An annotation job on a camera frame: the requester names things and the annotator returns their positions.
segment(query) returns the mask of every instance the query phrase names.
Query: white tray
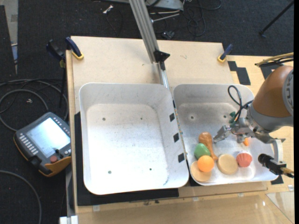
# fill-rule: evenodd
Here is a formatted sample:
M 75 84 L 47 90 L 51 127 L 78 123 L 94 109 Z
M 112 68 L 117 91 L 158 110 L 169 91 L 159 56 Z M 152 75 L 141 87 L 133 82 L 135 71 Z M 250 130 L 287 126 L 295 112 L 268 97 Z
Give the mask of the white tray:
M 80 88 L 79 101 L 84 183 L 90 192 L 169 189 L 187 183 L 168 89 L 161 84 L 88 83 Z
M 234 84 L 241 93 L 242 103 L 254 98 L 250 89 L 244 85 Z M 223 126 L 228 125 L 230 113 L 239 109 L 238 105 L 228 95 L 229 84 L 181 84 L 174 89 L 174 100 L 178 111 L 178 119 L 183 132 L 185 151 L 189 166 L 196 161 L 194 150 L 198 144 L 198 136 L 202 132 L 211 133 L 212 137 Z M 233 97 L 238 100 L 236 92 L 232 89 Z M 198 182 L 200 185 L 218 185 L 239 182 L 272 181 L 277 175 L 270 172 L 258 162 L 260 154 L 273 156 L 270 144 L 264 144 L 256 138 L 250 138 L 250 145 L 236 142 L 236 136 L 230 135 L 225 140 L 213 144 L 217 156 L 231 154 L 234 157 L 239 151 L 247 150 L 251 153 L 253 161 L 247 168 L 238 168 L 234 175 L 223 174 L 215 163 L 212 176 L 207 182 Z

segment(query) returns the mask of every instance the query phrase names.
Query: black clamp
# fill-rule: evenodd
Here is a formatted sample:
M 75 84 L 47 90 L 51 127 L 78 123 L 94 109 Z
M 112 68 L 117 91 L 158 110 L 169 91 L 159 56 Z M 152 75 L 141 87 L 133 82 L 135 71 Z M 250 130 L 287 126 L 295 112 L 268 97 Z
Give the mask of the black clamp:
M 217 60 L 221 63 L 224 62 L 226 59 L 226 56 L 232 52 L 232 49 L 233 49 L 233 45 L 229 44 L 229 46 L 225 49 L 225 51 L 218 56 Z
M 70 38 L 67 37 L 65 39 L 65 42 L 67 44 L 67 49 L 72 50 L 72 54 L 78 59 L 82 60 L 84 55 L 79 50 L 78 46 L 75 44 L 75 42 Z M 63 51 L 54 43 L 53 40 L 50 40 L 48 44 L 46 45 L 47 52 L 54 57 L 55 59 L 59 60 L 60 67 L 65 68 L 65 54 Z
M 166 70 L 164 61 L 166 61 L 166 59 L 170 56 L 170 54 L 159 51 L 159 50 L 155 50 L 154 56 L 155 56 L 156 62 L 160 62 L 161 69 Z

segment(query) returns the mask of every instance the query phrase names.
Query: handheld controller screen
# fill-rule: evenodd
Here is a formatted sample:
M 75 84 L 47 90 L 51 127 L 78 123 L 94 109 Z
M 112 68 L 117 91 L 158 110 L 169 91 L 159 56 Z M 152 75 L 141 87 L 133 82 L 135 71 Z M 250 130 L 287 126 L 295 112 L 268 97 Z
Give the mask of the handheld controller screen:
M 49 158 L 55 153 L 55 150 L 63 148 L 71 141 L 70 137 L 51 118 L 47 118 L 43 123 L 29 130 L 26 135 L 46 158 Z
M 70 127 L 48 112 L 18 130 L 14 142 L 23 157 L 45 176 L 53 176 L 71 162 Z

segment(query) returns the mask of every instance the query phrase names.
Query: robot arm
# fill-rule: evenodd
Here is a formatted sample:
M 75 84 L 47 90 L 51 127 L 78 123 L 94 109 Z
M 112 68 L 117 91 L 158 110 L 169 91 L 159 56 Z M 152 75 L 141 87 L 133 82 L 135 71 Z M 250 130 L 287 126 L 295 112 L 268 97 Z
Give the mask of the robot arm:
M 277 175 L 289 172 L 282 160 L 281 143 L 285 139 L 274 139 L 269 133 L 283 126 L 293 127 L 293 67 L 283 65 L 274 70 L 262 84 L 255 99 L 244 108 L 247 109 L 246 117 L 221 127 L 214 137 L 214 143 L 231 133 L 237 136 L 238 143 L 242 143 L 247 137 L 255 137 L 274 147 L 275 157 L 263 154 L 259 162 Z

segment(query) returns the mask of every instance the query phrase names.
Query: red button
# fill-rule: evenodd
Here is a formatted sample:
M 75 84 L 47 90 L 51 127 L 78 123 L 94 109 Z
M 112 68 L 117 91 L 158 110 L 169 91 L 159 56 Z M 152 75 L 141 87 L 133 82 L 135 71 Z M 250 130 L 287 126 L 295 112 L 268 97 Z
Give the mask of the red button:
M 51 161 L 51 163 L 55 163 L 58 161 L 58 158 L 56 156 L 52 156 L 52 157 L 50 157 L 50 161 Z

